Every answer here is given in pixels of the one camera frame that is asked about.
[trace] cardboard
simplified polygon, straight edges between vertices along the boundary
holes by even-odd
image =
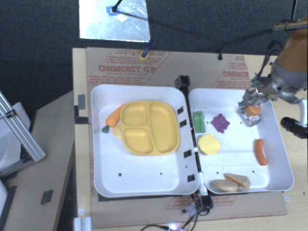
[[[250,87],[250,77],[242,55],[225,54],[223,60],[219,61],[216,54],[210,53],[151,51],[148,60],[142,62],[138,59],[140,52],[140,50],[104,48],[86,50],[87,62],[83,64],[87,71],[88,107],[92,89],[104,83],[173,86],[179,75],[189,75],[190,90],[197,87],[227,89]],[[89,148],[93,228],[184,222],[189,218],[182,213],[182,209],[192,203],[190,196],[125,200],[99,197],[93,184],[91,126],[89,126]],[[199,220],[287,214],[281,192],[219,195],[214,196],[213,201],[214,208],[210,214],[200,217]]]

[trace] toy carrot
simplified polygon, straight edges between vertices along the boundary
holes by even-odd
[[[124,104],[113,111],[105,120],[106,126],[103,127],[102,132],[107,133],[110,127],[114,127],[121,117],[121,110]]]

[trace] orange carrot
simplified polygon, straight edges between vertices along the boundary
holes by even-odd
[[[118,107],[115,111],[113,111],[105,120],[105,123],[110,126],[110,127],[114,127],[117,122],[120,119],[121,116],[121,110],[123,108],[124,104],[121,105],[120,107]]]
[[[260,165],[264,166],[266,165],[268,162],[263,154],[262,151],[262,146],[263,146],[263,140],[262,139],[258,139],[256,141],[256,156],[257,156],[257,160],[260,163]]]

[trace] metal plate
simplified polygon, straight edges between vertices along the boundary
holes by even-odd
[[[145,0],[79,0],[80,38],[148,42],[150,29]]]

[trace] wooden surface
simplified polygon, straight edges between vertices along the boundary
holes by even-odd
[[[32,134],[47,156],[5,182],[7,187],[17,186],[5,231],[57,229],[73,162],[73,92],[38,110]],[[51,201],[41,205],[49,190]]]
[[[250,56],[245,55],[245,61],[250,77],[254,76],[255,72],[258,72],[263,61],[263,56]],[[85,86],[86,71],[83,68],[83,63],[86,62],[85,50],[74,49],[74,80],[77,82],[74,84],[74,96],[75,105],[77,103],[77,97],[80,94],[87,93],[87,87]],[[307,98],[307,92],[301,92],[298,94],[300,98]],[[289,105],[282,100],[278,100],[273,103],[276,118],[278,123],[285,117],[293,117],[299,119],[299,108],[296,105]],[[87,113],[87,107],[83,110],[84,114]],[[88,134],[87,129],[82,129],[80,125],[76,126],[76,161],[77,161],[77,202],[79,208],[85,208],[86,214],[79,215],[80,217],[90,216],[90,174],[88,173],[89,162],[89,146],[87,144]],[[286,203],[288,215],[286,216],[272,216],[272,217],[258,217],[258,218],[239,218],[228,220],[212,220],[197,222],[196,231],[208,231],[208,230],[306,230],[308,226],[308,178],[307,178],[307,140],[302,140],[294,136],[290,132],[286,132],[280,126],[284,145],[287,150],[287,154],[290,160],[290,164],[293,170],[295,184],[294,187],[285,192],[284,195],[289,196],[290,202]],[[94,229],[95,231],[138,231],[142,226],[135,227],[116,227],[107,229]],[[157,230],[157,228],[148,228],[147,231]]]

